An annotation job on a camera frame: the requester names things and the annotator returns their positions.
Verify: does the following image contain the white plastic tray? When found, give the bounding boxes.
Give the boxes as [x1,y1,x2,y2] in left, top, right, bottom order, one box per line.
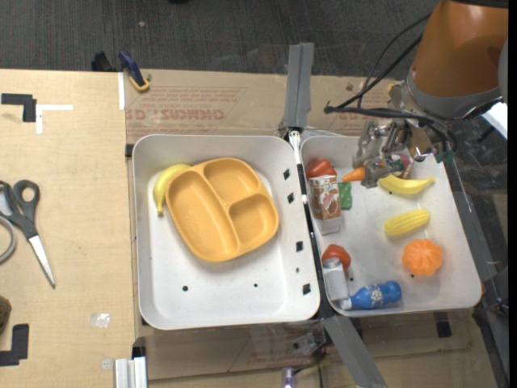
[132,133,322,331]
[300,134,483,318]

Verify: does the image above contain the yellow corn cob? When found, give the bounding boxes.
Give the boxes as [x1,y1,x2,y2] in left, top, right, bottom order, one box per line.
[384,209,431,238]

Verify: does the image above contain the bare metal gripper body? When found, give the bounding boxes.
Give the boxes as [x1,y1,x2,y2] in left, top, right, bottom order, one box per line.
[379,79,456,164]

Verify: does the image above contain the orange pumpkin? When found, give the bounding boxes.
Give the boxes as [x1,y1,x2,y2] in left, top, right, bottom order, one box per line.
[401,238,444,278]

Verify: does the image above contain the pink and green packet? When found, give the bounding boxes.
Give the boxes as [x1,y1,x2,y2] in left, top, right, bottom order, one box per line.
[397,154,415,179]

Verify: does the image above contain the brown cardboard board red print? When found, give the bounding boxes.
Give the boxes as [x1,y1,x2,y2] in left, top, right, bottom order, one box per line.
[123,69,488,382]

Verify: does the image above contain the blue bottle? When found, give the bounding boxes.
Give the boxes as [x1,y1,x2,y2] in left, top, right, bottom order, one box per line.
[339,280,403,311]

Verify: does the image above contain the grey handled scissors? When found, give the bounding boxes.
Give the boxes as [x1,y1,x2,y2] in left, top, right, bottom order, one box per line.
[0,179,57,289]

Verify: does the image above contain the yellow banana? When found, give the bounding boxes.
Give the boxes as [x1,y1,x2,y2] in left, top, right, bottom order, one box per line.
[152,162,193,217]
[378,173,436,196]

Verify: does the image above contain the orange carrot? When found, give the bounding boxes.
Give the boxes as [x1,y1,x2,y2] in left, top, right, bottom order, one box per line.
[341,165,368,183]

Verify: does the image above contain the red bell pepper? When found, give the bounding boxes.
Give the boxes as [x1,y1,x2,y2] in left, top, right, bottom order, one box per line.
[305,158,338,179]

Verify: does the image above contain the green toy vegetable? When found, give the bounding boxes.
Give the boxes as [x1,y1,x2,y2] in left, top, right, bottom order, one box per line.
[337,181,354,211]

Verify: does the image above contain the white and silver can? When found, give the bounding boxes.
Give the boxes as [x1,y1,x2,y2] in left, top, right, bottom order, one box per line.
[322,256,351,302]

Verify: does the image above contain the brown and white carton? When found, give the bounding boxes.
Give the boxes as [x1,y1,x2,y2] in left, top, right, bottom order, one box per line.
[308,174,343,236]

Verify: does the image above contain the orange divided plate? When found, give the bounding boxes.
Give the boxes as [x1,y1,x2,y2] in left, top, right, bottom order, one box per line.
[164,156,280,264]

